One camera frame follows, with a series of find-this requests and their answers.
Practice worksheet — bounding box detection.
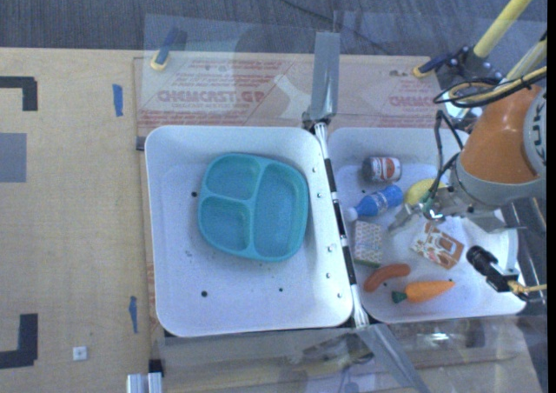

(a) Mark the small red and white can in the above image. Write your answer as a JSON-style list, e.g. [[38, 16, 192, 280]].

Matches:
[[361, 156, 402, 184]]

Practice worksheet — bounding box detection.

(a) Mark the yellow toy fruit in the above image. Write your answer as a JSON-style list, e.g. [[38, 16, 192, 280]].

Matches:
[[404, 177, 448, 207]]

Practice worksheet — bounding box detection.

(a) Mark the blue bottle with white cap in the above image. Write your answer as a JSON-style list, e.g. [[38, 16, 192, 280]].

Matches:
[[346, 184, 405, 223]]

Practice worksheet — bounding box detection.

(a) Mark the orange carrot with green top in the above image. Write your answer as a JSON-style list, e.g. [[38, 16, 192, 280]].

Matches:
[[391, 280, 457, 305]]

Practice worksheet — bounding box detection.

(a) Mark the orange-red toy sausage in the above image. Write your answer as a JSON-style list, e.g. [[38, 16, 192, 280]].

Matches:
[[363, 263, 412, 294]]

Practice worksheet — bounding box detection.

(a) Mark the thin black and white rod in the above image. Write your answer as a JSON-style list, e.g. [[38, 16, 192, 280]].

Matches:
[[313, 121, 370, 330]]

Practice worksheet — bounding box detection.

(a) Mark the white and brown printed carton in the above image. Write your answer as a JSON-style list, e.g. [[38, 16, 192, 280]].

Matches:
[[410, 221, 466, 271]]

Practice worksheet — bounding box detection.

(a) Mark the white plastic tray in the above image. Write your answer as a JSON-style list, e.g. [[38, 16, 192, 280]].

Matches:
[[143, 124, 354, 338], [326, 127, 528, 325]]

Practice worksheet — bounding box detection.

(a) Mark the black cylinder on white bracket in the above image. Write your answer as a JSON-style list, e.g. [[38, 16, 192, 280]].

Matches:
[[466, 226, 522, 293]]

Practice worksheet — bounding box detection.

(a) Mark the blue divided plate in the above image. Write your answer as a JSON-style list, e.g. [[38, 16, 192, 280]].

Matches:
[[197, 152, 310, 263]]

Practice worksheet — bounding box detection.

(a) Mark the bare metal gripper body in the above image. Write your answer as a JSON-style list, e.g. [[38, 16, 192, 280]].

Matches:
[[415, 185, 507, 232]]

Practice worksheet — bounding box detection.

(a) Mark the brown cardboard board, red print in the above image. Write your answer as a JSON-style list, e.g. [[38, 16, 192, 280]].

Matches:
[[132, 54, 529, 343]]

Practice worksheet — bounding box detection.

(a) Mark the patterned carton with green edge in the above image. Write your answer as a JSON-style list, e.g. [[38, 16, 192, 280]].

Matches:
[[350, 220, 385, 270]]

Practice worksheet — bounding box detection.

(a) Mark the black block with thin wires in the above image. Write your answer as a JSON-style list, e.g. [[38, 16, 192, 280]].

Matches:
[[301, 111, 334, 130]]

